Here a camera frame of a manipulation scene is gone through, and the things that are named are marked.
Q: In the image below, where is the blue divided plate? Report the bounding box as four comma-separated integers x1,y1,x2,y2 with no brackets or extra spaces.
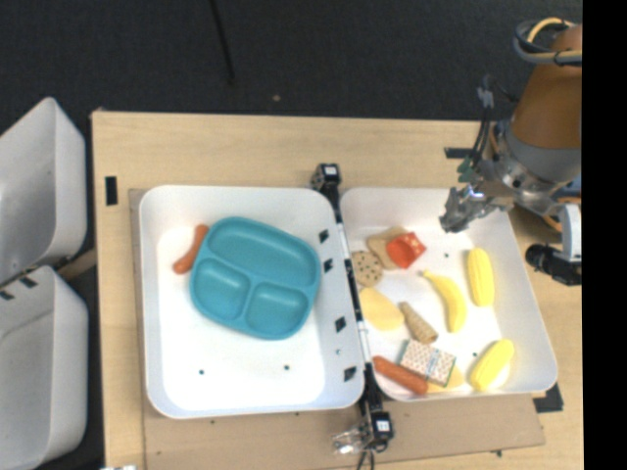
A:
188,215,323,342

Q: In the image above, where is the white plastic tray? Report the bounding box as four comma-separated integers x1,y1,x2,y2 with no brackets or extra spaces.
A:
338,186,559,403
138,184,366,420

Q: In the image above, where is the brown chocolate chip biscuit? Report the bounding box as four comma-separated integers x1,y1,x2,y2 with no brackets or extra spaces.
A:
350,250,385,289

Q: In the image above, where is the black block with thin wires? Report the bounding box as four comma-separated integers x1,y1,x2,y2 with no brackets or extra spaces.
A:
310,163,342,191
367,409,396,444

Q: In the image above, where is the yellow banana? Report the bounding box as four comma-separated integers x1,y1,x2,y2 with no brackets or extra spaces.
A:
421,269,468,335

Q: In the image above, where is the pale yellow potato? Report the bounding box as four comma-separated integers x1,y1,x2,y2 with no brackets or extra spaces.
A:
358,287,407,333

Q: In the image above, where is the tan ice cream cone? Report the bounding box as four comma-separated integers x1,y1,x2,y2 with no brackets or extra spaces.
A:
397,301,439,346

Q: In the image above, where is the patterned small carton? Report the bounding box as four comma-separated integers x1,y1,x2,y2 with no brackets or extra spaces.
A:
397,339,458,388

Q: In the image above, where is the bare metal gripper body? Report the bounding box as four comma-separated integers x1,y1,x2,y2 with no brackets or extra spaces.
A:
468,156,565,217

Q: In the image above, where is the tan bread slice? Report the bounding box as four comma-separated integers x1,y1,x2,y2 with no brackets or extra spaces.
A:
365,226,410,270

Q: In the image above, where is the orange sausage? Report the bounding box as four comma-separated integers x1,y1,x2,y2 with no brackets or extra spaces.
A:
372,354,430,396
171,223,211,276

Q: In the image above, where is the black cylinder on white bracket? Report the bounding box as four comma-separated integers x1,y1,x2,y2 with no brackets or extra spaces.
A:
525,202,583,287

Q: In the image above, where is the thin black and white rod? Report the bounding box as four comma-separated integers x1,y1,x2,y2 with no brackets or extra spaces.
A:
324,182,384,416

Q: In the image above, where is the pale yellow flat slice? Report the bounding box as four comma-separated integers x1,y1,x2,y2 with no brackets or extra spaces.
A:
425,363,466,394

